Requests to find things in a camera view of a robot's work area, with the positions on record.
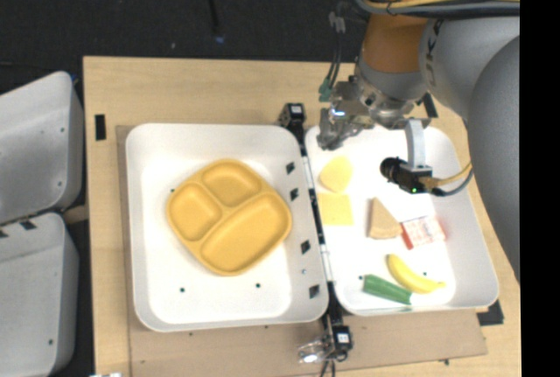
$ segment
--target white bin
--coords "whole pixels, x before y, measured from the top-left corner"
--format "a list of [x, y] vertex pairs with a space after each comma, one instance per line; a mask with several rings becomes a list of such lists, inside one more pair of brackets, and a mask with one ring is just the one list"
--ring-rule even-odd
[[0, 95], [0, 377], [47, 376], [73, 355], [79, 258], [58, 213], [80, 193], [82, 155], [67, 73]]
[[[259, 173], [293, 219], [280, 247], [252, 269], [228, 277], [206, 269], [165, 218], [171, 189], [224, 157]], [[328, 291], [305, 168], [289, 131], [148, 123], [129, 133], [126, 158], [134, 306], [145, 325], [172, 332], [307, 322], [324, 313]]]
[[[468, 191], [447, 197], [409, 194], [382, 176], [380, 164], [383, 159], [399, 157], [406, 160], [408, 156], [403, 130], [376, 126], [348, 138], [334, 151], [319, 148], [318, 134], [319, 128], [314, 127], [307, 132], [305, 139], [317, 192], [328, 192], [318, 177], [334, 157], [348, 157], [355, 169], [345, 190], [352, 205], [353, 225], [323, 226], [335, 292], [345, 309], [355, 315], [372, 316], [399, 311], [482, 308], [496, 300], [498, 279]], [[424, 141], [426, 163], [432, 167], [434, 177], [450, 177], [462, 169], [445, 133], [428, 127], [424, 130]], [[446, 189], [457, 185], [447, 185]], [[369, 238], [369, 207], [375, 197], [399, 222], [435, 215], [444, 229], [445, 241], [408, 250], [401, 236], [387, 240]], [[446, 286], [430, 294], [413, 293], [411, 306], [365, 293], [362, 279], [366, 274], [397, 283], [387, 267], [389, 253], [400, 255], [413, 269], [422, 270], [427, 276], [445, 282]]]

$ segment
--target round yellow slice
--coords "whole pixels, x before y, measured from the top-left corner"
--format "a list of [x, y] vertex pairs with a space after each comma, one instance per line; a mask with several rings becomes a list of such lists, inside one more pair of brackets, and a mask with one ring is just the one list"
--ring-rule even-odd
[[319, 173], [319, 182], [329, 191], [343, 193], [352, 179], [353, 167], [347, 157], [335, 157]]

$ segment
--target yellow divided plate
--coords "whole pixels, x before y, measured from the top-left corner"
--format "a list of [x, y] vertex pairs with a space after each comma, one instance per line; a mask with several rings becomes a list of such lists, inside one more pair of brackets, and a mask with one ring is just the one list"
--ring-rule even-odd
[[259, 174], [235, 159], [197, 171], [171, 194], [167, 219], [207, 268], [239, 275], [262, 260], [291, 230], [291, 211]]

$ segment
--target small red and white box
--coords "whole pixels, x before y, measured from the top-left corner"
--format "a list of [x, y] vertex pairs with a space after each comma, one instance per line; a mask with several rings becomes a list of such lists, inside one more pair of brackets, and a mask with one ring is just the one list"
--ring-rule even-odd
[[408, 249], [445, 240], [444, 229], [435, 215], [403, 221], [401, 225], [402, 238]]

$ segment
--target wooden table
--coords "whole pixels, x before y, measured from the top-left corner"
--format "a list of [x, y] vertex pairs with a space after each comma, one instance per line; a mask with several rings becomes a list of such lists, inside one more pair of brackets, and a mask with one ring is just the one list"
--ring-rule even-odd
[[[98, 374], [317, 375], [297, 363], [296, 348], [321, 333], [319, 322], [157, 333], [137, 320], [127, 297], [123, 208], [116, 129], [145, 122], [275, 123], [286, 102], [301, 102], [306, 126], [319, 122], [324, 63], [86, 57], [84, 105], [93, 282], [94, 363]], [[343, 65], [341, 77], [353, 71]], [[466, 133], [437, 105], [433, 126], [468, 161]], [[424, 115], [421, 108], [415, 115]], [[473, 181], [479, 223], [500, 282], [503, 325], [479, 328], [474, 310], [382, 317], [346, 317], [356, 340], [337, 374], [366, 376], [521, 375], [520, 287], [495, 236]]]

